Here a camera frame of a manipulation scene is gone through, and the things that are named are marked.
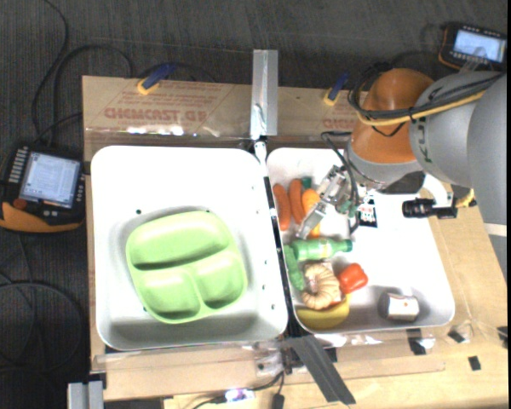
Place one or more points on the black and white packet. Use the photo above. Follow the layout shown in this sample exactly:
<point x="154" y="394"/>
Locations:
<point x="368" y="215"/>

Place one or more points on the orange carrot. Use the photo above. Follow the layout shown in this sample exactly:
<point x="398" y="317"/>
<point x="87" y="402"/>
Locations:
<point x="310" y="197"/>

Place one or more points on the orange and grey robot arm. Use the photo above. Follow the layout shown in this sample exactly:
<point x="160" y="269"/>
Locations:
<point x="451" y="143"/>

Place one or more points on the orange sausage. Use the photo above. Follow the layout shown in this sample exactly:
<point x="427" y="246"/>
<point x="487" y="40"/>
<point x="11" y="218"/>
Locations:
<point x="296" y="200"/>
<point x="282" y="207"/>

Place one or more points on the beige ridged doughnut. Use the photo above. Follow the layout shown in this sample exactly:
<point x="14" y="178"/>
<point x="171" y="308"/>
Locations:
<point x="320" y="288"/>

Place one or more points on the black cylinder on white bracket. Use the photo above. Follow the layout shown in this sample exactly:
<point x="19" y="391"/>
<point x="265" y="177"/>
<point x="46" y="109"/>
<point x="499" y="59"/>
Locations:
<point x="417" y="208"/>

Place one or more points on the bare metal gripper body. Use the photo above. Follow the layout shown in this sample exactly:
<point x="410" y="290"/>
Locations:
<point x="334" y="186"/>

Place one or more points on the green pea pod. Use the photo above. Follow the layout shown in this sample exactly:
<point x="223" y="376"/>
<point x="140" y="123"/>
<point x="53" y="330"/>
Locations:
<point x="294" y="269"/>

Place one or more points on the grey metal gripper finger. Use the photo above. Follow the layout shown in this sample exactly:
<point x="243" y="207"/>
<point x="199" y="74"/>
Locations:
<point x="311" y="222"/>

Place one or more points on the silver can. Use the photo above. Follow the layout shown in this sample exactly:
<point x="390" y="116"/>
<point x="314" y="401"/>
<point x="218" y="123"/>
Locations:
<point x="398" y="307"/>

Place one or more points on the brown cardboard board, red print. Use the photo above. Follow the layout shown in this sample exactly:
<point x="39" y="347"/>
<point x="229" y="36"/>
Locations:
<point x="110" y="100"/>

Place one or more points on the green plastic bottle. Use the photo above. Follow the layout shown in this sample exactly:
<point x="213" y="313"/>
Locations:
<point x="315" y="249"/>

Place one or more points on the yellow banana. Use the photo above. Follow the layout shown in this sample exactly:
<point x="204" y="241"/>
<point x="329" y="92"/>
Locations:
<point x="323" y="318"/>

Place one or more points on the green divided plate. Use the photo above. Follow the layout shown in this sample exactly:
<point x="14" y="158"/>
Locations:
<point x="183" y="266"/>

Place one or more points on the orange bell pepper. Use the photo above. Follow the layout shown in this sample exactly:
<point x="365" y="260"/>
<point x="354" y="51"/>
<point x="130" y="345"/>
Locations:
<point x="352" y="278"/>

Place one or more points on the white plastic tray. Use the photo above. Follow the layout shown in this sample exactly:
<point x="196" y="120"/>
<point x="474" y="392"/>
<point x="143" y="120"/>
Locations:
<point x="400" y="262"/>
<point x="174" y="177"/>

